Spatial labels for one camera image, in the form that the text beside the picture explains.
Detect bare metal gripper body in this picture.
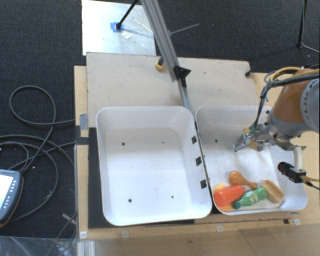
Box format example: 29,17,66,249
249,123,296,151

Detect white plastic tray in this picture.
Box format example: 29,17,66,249
95,105,214,227
195,104,309,216

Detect orange toy chicken drumstick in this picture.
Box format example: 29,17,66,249
228,170,259,190

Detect thin black rod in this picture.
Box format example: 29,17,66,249
193,120,214,201

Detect tan toy hot dog bun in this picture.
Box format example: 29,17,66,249
260,179,285,204

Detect green toy bottle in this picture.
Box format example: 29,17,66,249
232,186,269,210

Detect red orange toy carrot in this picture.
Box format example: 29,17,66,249
213,184,246,209

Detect black cylinder on white bracket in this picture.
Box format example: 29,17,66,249
277,146,308,184

